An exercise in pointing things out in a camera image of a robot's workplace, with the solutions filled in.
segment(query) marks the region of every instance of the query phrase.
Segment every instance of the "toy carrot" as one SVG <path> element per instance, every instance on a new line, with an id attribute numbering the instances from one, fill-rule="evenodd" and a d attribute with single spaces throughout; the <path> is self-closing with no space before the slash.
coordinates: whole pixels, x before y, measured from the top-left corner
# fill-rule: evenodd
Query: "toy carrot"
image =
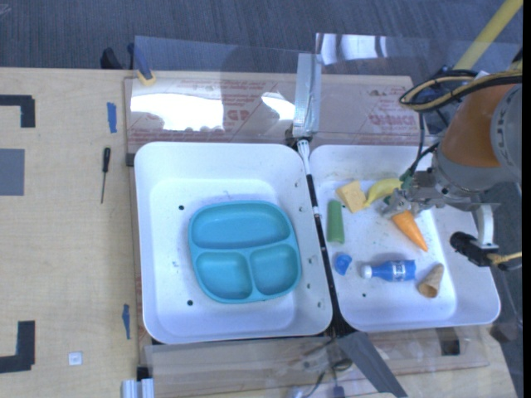
<path id="1" fill-rule="evenodd" d="M 397 227 L 409 237 L 419 248 L 428 251 L 428 246 L 424 241 L 424 236 L 422 235 L 420 229 L 418 228 L 415 217 L 410 211 L 400 212 L 391 217 Z"/>

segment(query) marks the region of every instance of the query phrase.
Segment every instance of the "gray square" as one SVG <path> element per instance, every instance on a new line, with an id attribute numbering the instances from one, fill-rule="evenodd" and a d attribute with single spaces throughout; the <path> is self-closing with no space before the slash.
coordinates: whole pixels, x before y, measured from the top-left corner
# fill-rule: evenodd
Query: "gray square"
<path id="1" fill-rule="evenodd" d="M 24 149 L 0 149 L 0 196 L 24 196 Z"/>

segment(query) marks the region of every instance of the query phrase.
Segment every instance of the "table surface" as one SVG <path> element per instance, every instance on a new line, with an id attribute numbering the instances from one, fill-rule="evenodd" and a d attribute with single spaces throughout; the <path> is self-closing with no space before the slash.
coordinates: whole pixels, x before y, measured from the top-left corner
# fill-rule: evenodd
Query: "table surface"
<path id="1" fill-rule="evenodd" d="M 0 196 L 0 357 L 17 322 L 35 320 L 30 371 L 0 374 L 0 396 L 118 396 L 139 363 L 124 79 L 128 70 L 0 68 L 3 95 L 32 95 L 34 129 L 0 106 L 0 148 L 25 150 L 24 196 Z M 107 103 L 116 105 L 111 133 Z M 102 152 L 112 147 L 105 200 Z M 129 305 L 130 338 L 122 319 Z M 481 328 L 487 366 L 399 376 L 410 396 L 515 396 L 499 344 Z M 69 353 L 82 352 L 81 365 Z M 271 391 L 219 396 L 283 396 Z M 316 391 L 314 396 L 325 396 Z"/>

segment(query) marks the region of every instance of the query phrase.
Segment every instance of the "ice cream cone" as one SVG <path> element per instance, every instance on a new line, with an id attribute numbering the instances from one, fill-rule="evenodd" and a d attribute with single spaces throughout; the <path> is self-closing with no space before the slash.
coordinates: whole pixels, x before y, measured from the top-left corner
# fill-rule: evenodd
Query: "ice cream cone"
<path id="1" fill-rule="evenodd" d="M 443 264 L 437 264 L 428 275 L 419 283 L 418 291 L 427 298 L 435 298 L 439 294 L 442 275 L 445 271 Z"/>

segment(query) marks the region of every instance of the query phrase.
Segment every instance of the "blue bowl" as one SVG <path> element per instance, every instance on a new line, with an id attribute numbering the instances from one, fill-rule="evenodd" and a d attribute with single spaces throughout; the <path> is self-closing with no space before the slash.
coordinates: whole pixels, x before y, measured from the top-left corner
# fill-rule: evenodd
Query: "blue bowl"
<path id="1" fill-rule="evenodd" d="M 277 298 L 300 281 L 300 253 L 288 216 L 267 201 L 204 206 L 188 225 L 203 292 L 222 303 Z"/>

